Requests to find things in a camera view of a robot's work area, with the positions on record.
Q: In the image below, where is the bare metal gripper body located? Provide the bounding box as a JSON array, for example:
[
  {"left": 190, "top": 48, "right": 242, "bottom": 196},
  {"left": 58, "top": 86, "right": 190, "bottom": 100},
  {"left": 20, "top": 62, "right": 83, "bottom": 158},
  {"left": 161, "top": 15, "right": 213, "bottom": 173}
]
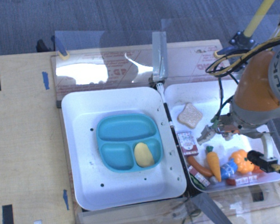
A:
[{"left": 213, "top": 111, "right": 243, "bottom": 137}]

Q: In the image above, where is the tan bread slice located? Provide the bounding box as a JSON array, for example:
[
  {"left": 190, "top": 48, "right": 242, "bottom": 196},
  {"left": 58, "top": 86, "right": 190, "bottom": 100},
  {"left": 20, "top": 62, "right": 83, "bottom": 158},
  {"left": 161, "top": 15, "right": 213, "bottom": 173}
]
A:
[{"left": 176, "top": 101, "right": 204, "bottom": 131}]

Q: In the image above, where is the orange pumpkin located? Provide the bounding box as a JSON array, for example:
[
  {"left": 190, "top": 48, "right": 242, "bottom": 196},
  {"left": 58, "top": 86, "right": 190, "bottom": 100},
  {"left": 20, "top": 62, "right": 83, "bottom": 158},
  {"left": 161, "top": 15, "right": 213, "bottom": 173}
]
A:
[{"left": 228, "top": 148, "right": 256, "bottom": 176}]

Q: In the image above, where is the orange carrot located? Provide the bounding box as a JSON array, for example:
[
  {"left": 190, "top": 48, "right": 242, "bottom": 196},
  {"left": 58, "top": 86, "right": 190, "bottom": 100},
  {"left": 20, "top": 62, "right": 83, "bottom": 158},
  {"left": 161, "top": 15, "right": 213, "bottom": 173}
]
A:
[{"left": 204, "top": 145, "right": 223, "bottom": 184}]

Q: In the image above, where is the white plastic tray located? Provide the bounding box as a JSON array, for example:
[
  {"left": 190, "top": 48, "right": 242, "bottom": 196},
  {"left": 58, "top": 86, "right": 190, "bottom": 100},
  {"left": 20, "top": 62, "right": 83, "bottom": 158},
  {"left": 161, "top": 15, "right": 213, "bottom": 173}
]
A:
[
  {"left": 163, "top": 74, "right": 280, "bottom": 197},
  {"left": 59, "top": 82, "right": 189, "bottom": 213}
]

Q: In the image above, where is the orange sausage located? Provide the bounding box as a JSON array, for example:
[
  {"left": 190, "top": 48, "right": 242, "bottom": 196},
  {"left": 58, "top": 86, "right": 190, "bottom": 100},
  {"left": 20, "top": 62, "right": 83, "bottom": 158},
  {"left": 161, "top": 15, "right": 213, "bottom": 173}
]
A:
[{"left": 186, "top": 153, "right": 214, "bottom": 180}]

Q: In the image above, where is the blue and white bottle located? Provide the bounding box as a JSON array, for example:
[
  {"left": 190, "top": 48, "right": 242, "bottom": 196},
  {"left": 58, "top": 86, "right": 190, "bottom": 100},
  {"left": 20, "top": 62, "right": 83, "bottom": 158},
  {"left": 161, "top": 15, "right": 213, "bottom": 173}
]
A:
[{"left": 218, "top": 158, "right": 239, "bottom": 181}]

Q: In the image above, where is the thin black and white rod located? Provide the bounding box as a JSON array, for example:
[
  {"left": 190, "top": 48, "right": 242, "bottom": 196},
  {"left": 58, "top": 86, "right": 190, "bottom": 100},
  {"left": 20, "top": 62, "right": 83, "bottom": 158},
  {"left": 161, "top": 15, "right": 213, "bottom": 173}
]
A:
[{"left": 155, "top": 80, "right": 188, "bottom": 199}]

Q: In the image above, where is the small red and white carton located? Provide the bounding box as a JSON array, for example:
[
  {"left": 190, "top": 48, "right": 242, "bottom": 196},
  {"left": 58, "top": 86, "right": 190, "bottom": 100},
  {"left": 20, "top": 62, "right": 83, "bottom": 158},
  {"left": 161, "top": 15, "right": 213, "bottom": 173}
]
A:
[{"left": 187, "top": 164, "right": 211, "bottom": 189}]

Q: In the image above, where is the long red and white packet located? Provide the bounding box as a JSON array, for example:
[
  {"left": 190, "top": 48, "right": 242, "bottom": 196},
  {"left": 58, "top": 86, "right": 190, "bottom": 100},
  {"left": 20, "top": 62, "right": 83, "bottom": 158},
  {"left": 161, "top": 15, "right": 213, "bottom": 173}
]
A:
[{"left": 225, "top": 174, "right": 259, "bottom": 188}]

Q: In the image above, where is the green striped watermelon slice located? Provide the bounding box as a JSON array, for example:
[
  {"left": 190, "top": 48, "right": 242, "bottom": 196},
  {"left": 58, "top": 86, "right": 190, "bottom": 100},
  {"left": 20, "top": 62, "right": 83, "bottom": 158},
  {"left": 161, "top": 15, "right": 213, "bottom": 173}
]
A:
[{"left": 188, "top": 172, "right": 208, "bottom": 194}]

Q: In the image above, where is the yellow potato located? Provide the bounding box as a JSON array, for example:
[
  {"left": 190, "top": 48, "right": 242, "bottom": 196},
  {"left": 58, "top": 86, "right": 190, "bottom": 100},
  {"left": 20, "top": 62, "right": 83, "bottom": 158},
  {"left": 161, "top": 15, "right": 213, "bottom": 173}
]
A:
[{"left": 133, "top": 141, "right": 156, "bottom": 169}]

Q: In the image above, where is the blue divided plate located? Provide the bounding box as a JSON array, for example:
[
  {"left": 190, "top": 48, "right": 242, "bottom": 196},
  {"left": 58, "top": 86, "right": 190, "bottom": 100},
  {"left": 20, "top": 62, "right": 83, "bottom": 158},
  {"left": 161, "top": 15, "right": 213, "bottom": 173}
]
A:
[{"left": 94, "top": 111, "right": 165, "bottom": 176}]

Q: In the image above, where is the black cylinder on white bracket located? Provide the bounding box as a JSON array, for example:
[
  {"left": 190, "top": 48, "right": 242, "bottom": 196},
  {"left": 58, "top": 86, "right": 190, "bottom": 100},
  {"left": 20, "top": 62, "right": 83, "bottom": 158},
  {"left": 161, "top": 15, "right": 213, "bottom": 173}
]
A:
[{"left": 245, "top": 130, "right": 280, "bottom": 175}]

